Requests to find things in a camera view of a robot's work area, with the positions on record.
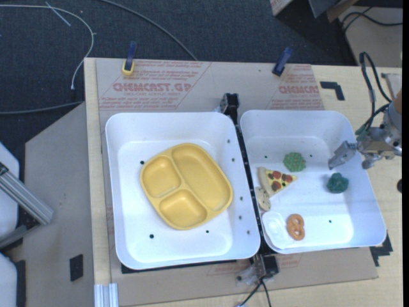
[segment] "plastic pizza slice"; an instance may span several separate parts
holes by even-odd
[[[269,197],[272,197],[293,183],[297,177],[277,170],[259,167],[258,179],[262,188],[268,193]]]

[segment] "metal bracket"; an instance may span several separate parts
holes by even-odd
[[[261,278],[272,278],[275,274],[279,273],[279,267],[273,251],[267,246],[264,238],[263,226],[261,224],[261,217],[258,210],[256,193],[254,191],[249,159],[245,148],[243,134],[238,124],[237,109],[239,105],[240,101],[237,93],[225,93],[220,102],[220,111],[221,113],[230,116],[236,127],[236,135],[238,143],[240,145],[240,150],[242,152],[242,159],[247,175],[247,181],[249,183],[251,198],[254,211],[256,213],[256,220],[261,238],[261,247],[257,254],[255,254],[251,258],[251,266],[236,275],[236,285],[251,285],[253,283],[256,283]]]
[[[389,234],[386,234],[385,240],[382,242],[381,246],[370,247],[373,262],[375,266],[379,267],[379,257],[389,256],[393,252],[392,244],[390,243]]]
[[[261,278],[273,278],[278,273],[279,266],[275,255],[257,254],[248,268],[236,273],[236,286],[252,285]]]
[[[356,143],[342,142],[337,150],[335,150],[334,156],[328,160],[329,169],[345,164],[355,155],[355,152],[357,152]]]
[[[119,307],[118,284],[94,285],[94,307]]]
[[[336,82],[320,82],[323,89],[334,89],[338,100],[345,100],[343,89]]]
[[[0,162],[0,189],[15,200],[28,214],[33,216],[38,224],[47,225],[51,222],[54,211],[38,199],[2,162]],[[34,226],[22,225],[8,235],[1,237],[0,249],[21,239],[28,231],[36,228],[38,224]]]

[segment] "table surface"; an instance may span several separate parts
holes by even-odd
[[[111,282],[109,248],[107,237],[106,209],[104,199],[104,176],[102,166],[101,135],[96,88],[96,58],[86,58],[84,62],[86,85],[86,114],[88,129],[88,154],[91,196],[91,217],[93,232],[93,258],[95,284],[107,285]],[[312,66],[316,82],[337,82],[343,89],[346,101],[339,101],[333,90],[323,90],[320,95],[326,110],[339,111],[350,121],[354,129],[359,128],[369,117],[371,106],[367,86],[360,67]],[[378,68],[381,74],[402,74],[401,68]],[[373,74],[369,78],[375,83]],[[384,90],[387,83],[381,79]],[[376,104],[386,101],[376,92]],[[374,125],[379,124],[376,118]],[[402,159],[382,159],[368,170],[375,195],[384,218],[393,252],[380,258],[377,279],[300,287],[269,291],[273,306],[403,306],[403,248],[402,248],[402,195],[396,184],[402,178]],[[206,299],[149,304],[151,307],[195,307],[195,306],[236,306],[247,294],[225,295]],[[259,291],[246,303],[247,307],[267,306],[266,295]]]

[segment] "white plastic tray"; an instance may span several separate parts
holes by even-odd
[[[17,269],[0,253],[0,302],[2,307],[17,305]]]
[[[362,158],[329,170],[328,159],[344,141],[355,142],[349,121],[335,111],[247,111],[240,119],[254,186],[260,186],[257,167],[291,173],[283,164],[290,152],[301,153],[306,168],[292,174],[297,180],[270,198],[262,215],[268,245],[279,253],[375,246],[384,241],[385,224]],[[331,174],[349,180],[343,193],[330,193]],[[293,240],[286,231],[290,214],[305,221],[305,238]]]
[[[105,126],[119,260],[131,269],[249,258],[258,226],[233,122],[223,114],[119,113]],[[181,143],[204,148],[233,187],[230,206],[191,230],[166,224],[139,181],[141,161]]]

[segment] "yellow plate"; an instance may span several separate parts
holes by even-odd
[[[173,228],[189,230],[220,214],[233,199],[231,184],[206,150],[192,143],[150,159],[140,174],[149,201]]]

